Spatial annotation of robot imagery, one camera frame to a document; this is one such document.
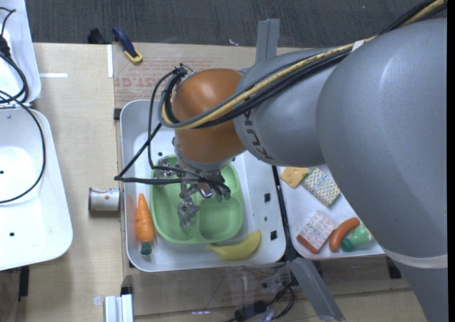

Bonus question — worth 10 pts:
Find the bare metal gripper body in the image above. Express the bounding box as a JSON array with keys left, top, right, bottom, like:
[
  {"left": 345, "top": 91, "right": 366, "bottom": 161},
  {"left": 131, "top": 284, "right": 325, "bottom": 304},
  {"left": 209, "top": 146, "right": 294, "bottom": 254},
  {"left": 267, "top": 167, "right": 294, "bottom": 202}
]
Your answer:
[{"left": 176, "top": 167, "right": 224, "bottom": 205}]

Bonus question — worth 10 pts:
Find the green divided plate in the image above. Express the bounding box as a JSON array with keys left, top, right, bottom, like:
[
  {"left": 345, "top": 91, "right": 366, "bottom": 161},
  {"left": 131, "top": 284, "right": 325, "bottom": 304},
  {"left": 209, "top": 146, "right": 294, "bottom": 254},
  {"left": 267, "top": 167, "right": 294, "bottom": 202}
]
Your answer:
[{"left": 149, "top": 155, "right": 246, "bottom": 245}]

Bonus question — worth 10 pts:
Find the orange carrot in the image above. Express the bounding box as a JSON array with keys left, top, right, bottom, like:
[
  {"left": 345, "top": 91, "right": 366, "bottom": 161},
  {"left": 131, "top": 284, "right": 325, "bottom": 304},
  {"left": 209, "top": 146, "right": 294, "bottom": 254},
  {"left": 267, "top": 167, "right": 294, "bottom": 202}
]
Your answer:
[{"left": 134, "top": 193, "right": 156, "bottom": 256}]

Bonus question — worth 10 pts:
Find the yellow banana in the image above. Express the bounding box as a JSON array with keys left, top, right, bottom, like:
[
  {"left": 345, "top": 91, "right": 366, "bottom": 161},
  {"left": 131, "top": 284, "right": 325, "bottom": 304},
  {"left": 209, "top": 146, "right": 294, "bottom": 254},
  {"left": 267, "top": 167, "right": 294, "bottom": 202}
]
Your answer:
[{"left": 206, "top": 230, "right": 262, "bottom": 262}]

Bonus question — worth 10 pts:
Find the white plastic tray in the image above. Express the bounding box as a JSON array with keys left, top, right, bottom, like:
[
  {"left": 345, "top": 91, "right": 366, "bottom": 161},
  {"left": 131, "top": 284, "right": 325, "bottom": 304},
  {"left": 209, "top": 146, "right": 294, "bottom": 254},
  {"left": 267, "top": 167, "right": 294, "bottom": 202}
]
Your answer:
[
  {"left": 119, "top": 99, "right": 287, "bottom": 273},
  {"left": 275, "top": 164, "right": 387, "bottom": 262}
]

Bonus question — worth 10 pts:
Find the white and orange can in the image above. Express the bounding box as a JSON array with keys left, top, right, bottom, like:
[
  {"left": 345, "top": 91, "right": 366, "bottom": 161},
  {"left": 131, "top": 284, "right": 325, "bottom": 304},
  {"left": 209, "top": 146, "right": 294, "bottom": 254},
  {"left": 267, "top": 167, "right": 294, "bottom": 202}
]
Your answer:
[{"left": 87, "top": 186, "right": 122, "bottom": 213}]

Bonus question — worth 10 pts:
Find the thin black rod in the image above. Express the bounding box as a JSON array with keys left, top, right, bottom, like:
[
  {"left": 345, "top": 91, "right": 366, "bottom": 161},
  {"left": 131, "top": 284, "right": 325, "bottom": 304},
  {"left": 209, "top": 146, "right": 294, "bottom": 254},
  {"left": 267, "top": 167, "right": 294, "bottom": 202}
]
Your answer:
[{"left": 271, "top": 165, "right": 292, "bottom": 262}]

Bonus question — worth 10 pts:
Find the yellow cheese slice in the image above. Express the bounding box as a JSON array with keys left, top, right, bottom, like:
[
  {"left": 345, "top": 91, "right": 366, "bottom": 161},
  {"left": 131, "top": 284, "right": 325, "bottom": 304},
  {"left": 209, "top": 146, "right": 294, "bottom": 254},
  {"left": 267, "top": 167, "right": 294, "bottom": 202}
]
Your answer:
[{"left": 279, "top": 166, "right": 311, "bottom": 190}]

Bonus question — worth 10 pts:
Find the orange sausage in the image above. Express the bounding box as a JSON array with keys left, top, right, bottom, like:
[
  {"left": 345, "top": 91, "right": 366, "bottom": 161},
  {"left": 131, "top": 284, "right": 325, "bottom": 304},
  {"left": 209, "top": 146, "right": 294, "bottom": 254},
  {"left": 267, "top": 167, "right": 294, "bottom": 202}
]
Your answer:
[{"left": 328, "top": 217, "right": 361, "bottom": 253}]

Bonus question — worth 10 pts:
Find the green bottle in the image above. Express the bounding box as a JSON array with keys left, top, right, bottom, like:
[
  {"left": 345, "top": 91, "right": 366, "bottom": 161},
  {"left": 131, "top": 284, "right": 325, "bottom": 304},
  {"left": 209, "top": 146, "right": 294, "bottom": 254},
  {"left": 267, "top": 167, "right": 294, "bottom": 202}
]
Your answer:
[{"left": 341, "top": 225, "right": 375, "bottom": 253}]

